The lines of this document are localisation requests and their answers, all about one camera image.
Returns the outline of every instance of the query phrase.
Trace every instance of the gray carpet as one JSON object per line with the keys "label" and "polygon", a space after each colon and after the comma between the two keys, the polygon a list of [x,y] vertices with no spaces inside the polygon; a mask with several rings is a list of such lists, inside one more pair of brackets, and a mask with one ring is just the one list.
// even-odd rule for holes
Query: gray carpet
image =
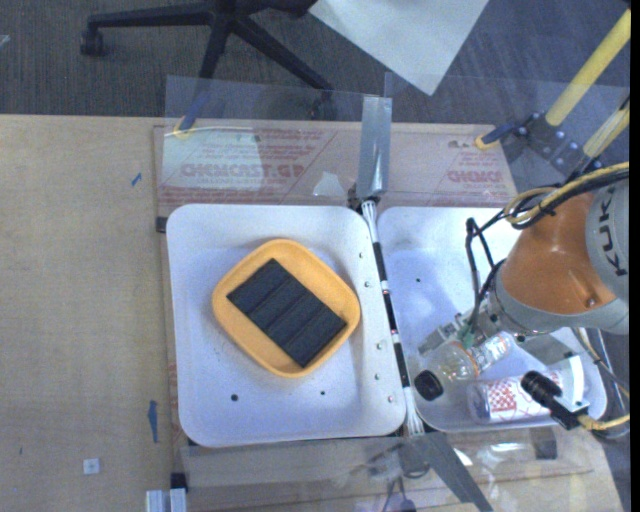
{"label": "gray carpet", "polygon": [[[0,0],[0,34],[11,37],[0,48],[0,113],[162,116],[167,76],[197,76],[208,28],[104,29],[108,54],[102,58],[80,55],[79,34],[90,14],[169,3],[184,2]],[[428,97],[407,86],[394,100],[394,120],[498,124],[524,118],[553,101],[625,8],[621,0],[490,0],[436,93]],[[386,68],[312,16],[267,11],[254,19],[335,89],[383,92]],[[235,37],[215,78],[301,85]],[[577,109],[572,129],[578,139],[593,133],[630,86],[629,45],[597,83],[598,95]],[[541,91],[549,97],[541,98]],[[604,163],[629,158],[628,132],[605,151]],[[608,342],[614,366],[628,378],[628,337]],[[628,437],[608,443],[607,453],[630,510]]]}

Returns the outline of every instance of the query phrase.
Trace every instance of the red and white can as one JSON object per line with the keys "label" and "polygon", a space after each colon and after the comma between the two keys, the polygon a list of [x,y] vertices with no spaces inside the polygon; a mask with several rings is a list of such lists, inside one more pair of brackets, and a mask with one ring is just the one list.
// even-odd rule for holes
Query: red and white can
{"label": "red and white can", "polygon": [[[556,370],[542,372],[562,389],[562,373]],[[507,423],[548,416],[542,407],[522,389],[522,375],[499,380],[478,380],[467,387],[469,412],[478,423]]]}

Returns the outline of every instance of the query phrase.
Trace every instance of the metal bracket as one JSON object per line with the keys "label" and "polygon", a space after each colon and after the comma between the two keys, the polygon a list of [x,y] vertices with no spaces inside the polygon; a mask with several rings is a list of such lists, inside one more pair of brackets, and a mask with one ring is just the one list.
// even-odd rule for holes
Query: metal bracket
{"label": "metal bracket", "polygon": [[185,489],[147,491],[146,512],[187,512]]}
{"label": "metal bracket", "polygon": [[361,201],[386,192],[389,183],[392,99],[366,96],[363,101],[360,162],[355,195]]}
{"label": "metal bracket", "polygon": [[471,478],[453,450],[446,435],[442,432],[427,432],[423,436],[415,437],[409,442],[421,453],[433,470],[438,473],[442,481],[447,484],[453,494],[462,503],[473,503],[481,512],[492,512],[493,508]]}

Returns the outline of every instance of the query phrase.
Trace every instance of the black cap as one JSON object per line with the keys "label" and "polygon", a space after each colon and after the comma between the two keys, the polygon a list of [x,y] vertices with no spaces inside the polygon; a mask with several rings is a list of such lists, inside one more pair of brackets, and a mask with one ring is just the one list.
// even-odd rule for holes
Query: black cap
{"label": "black cap", "polygon": [[442,384],[440,384],[438,377],[429,370],[421,371],[414,379],[413,383],[415,384],[418,393],[420,393],[420,396],[425,400],[429,400],[429,402],[442,395]]}

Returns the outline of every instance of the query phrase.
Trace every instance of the white tray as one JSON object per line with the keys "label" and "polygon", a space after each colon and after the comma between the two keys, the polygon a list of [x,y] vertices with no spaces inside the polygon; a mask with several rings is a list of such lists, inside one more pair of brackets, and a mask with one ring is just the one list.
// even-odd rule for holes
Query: white tray
{"label": "white tray", "polygon": [[[218,280],[273,238],[295,240],[356,292],[361,321],[306,377],[284,379],[231,341],[211,311]],[[208,447],[386,435],[406,406],[366,223],[343,207],[187,205],[167,223],[178,411]]]}
{"label": "white tray", "polygon": [[[473,307],[471,271],[465,252],[465,222],[474,217],[479,225],[497,210],[478,208],[395,207],[385,210],[378,219],[389,287],[396,320],[402,338],[411,378],[424,365],[418,346],[438,326],[451,322],[456,313]],[[486,232],[497,262],[506,257],[519,232],[507,222],[498,222]],[[474,254],[481,275],[489,268],[479,241],[474,241]],[[581,354],[589,413],[600,417],[606,408],[606,391],[598,369],[569,329],[553,333],[569,350]],[[506,359],[483,373],[483,379],[517,376],[529,370],[542,371],[545,366],[528,352],[516,347]],[[549,417],[491,426],[478,425],[469,414],[466,401],[442,399],[429,402],[414,390],[422,419],[437,430],[461,432],[525,428],[554,425]]]}

